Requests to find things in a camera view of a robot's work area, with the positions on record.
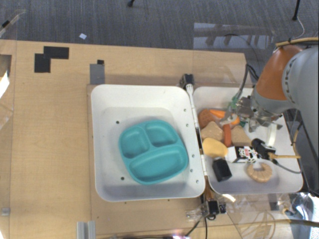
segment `teal divided plate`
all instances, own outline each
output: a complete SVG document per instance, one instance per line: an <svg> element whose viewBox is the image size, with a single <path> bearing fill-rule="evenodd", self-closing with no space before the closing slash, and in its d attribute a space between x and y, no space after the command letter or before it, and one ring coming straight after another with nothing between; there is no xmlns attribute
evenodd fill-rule
<svg viewBox="0 0 319 239"><path fill-rule="evenodd" d="M126 129L119 149L132 178L144 185L168 180L188 165L188 155L174 128L162 120L150 120Z"/></svg>

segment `white tray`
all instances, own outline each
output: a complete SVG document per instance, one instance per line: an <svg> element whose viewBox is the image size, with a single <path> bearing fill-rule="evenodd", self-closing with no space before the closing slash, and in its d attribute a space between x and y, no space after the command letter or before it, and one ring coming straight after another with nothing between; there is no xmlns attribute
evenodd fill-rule
<svg viewBox="0 0 319 239"><path fill-rule="evenodd" d="M194 198L205 188L189 97L178 87L99 85L92 91L95 183L106 201ZM188 167L154 185L134 181L118 148L120 134L147 120L170 123L181 137Z"/></svg>
<svg viewBox="0 0 319 239"><path fill-rule="evenodd" d="M238 88L223 87L200 87L194 92L194 104L197 114L204 108L225 108L231 98L237 93ZM244 89L242 96L248 96L252 89ZM274 147L279 155L295 155L291 146L289 133L284 118L280 118L276 123L283 125L277 131ZM265 140L267 137L267 129L258 127L256 132L249 133L248 126L244 127L249 138L260 138ZM301 174L294 174L286 171L268 160L259 160L259 162L267 163L273 170L273 175L267 183L258 183L251 179L246 173L247 164L229 163L232 177L227 181L218 182L212 169L212 158L205 156L206 168L209 176L211 187L220 194L269 194L269 193L290 193L299 191L303 185ZM294 171L300 171L296 159L278 159L278 162Z"/></svg>

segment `wooden board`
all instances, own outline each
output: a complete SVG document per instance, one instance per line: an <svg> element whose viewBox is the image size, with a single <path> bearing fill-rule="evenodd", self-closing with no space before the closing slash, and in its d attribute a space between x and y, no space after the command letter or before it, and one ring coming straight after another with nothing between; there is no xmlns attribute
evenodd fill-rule
<svg viewBox="0 0 319 239"><path fill-rule="evenodd" d="M69 47L69 59L52 59L50 74L34 73L34 54L43 53L45 45ZM218 59L227 61L232 56L221 53ZM105 61L109 84L176 85L194 66L193 51L19 41L11 239L72 239L77 221L91 219L97 221L101 234L191 227L184 212L196 206L197 199L126 204L91 199L87 85L89 66L98 59ZM214 59L208 54L205 62L213 66ZM226 217L214 225L230 224Z"/></svg>

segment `table surface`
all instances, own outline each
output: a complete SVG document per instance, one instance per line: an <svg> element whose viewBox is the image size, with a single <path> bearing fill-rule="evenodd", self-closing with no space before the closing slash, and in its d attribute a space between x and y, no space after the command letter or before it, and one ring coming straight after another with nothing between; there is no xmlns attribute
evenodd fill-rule
<svg viewBox="0 0 319 239"><path fill-rule="evenodd" d="M51 73L35 73L34 54L43 53L44 46L69 47L70 56L52 59ZM15 59L11 239L76 238L76 223L89 220L97 222L98 238L143 231L161 235L192 227L185 211L196 207L198 199L100 200L94 208L104 210L106 218L94 216L87 113L90 64L105 61L108 84L176 85L184 73L193 73L203 85L229 86L241 82L243 54L18 41ZM208 223L209 238L241 238L233 224L228 215L219 215ZM192 236L204 233L198 228Z"/></svg>

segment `gray carpet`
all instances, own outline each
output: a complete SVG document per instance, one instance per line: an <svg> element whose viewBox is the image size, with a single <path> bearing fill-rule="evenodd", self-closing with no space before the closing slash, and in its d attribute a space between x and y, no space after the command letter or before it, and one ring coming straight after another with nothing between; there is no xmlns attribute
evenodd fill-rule
<svg viewBox="0 0 319 239"><path fill-rule="evenodd" d="M133 8L128 1L0 0L0 19L26 9L19 40L176 49L193 49L196 22L266 27L281 39L303 32L291 20L296 0L136 0ZM319 0L301 0L304 36L318 31L318 13Z"/></svg>

